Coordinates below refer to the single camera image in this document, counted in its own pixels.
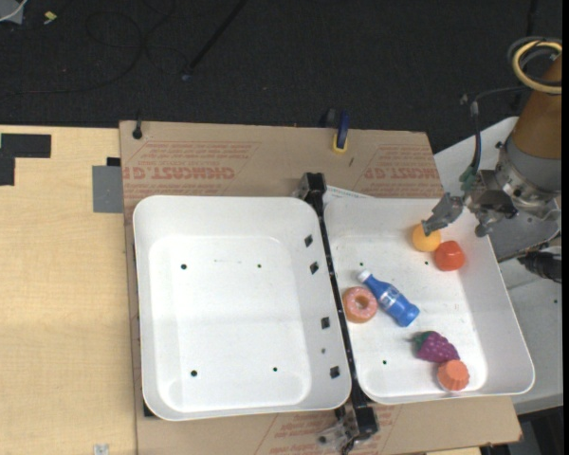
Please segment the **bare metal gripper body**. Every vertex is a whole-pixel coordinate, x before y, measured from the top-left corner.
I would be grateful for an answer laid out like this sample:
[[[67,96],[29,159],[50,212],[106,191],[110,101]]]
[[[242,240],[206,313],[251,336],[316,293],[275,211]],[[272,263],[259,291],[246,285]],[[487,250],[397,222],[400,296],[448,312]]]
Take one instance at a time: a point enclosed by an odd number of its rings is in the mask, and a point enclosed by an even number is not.
[[[538,187],[518,173],[513,166],[498,165],[492,170],[462,174],[465,205],[474,213],[478,208],[503,209],[514,207],[518,215],[537,221],[558,221],[560,207],[552,191]]]

